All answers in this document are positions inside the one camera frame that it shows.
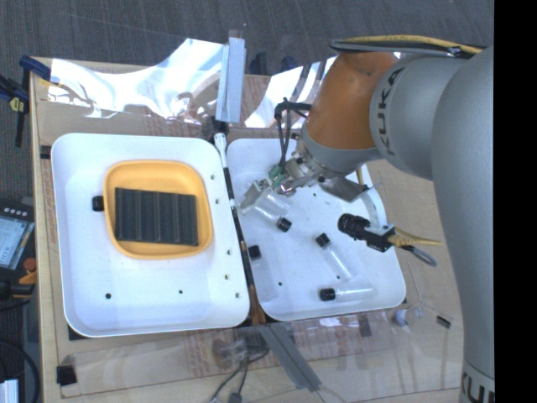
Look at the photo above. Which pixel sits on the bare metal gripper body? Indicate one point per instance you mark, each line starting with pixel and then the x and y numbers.
pixel 308 168

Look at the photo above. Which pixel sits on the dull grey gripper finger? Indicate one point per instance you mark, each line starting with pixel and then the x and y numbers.
pixel 345 188
pixel 253 195

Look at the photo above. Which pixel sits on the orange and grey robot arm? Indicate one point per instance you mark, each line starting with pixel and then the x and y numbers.
pixel 419 111

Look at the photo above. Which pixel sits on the clear bottle with black cap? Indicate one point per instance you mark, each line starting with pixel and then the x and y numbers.
pixel 323 240
pixel 327 294
pixel 254 252
pixel 272 208

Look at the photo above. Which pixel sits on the thin black and white rod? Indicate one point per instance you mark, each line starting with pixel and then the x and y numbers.
pixel 245 250

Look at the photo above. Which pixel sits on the white plastic tray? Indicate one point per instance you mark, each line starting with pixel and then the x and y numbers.
pixel 147 292
pixel 302 275

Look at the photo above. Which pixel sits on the yellow rounded dish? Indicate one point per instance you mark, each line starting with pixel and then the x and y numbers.
pixel 155 174

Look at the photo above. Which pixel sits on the black ribbed rack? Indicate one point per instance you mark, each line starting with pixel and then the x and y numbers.
pixel 155 216

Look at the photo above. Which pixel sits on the brown cardboard board red print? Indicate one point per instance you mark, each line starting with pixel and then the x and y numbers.
pixel 138 363

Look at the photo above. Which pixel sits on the black cylinder on white bracket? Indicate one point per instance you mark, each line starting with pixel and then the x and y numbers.
pixel 356 226

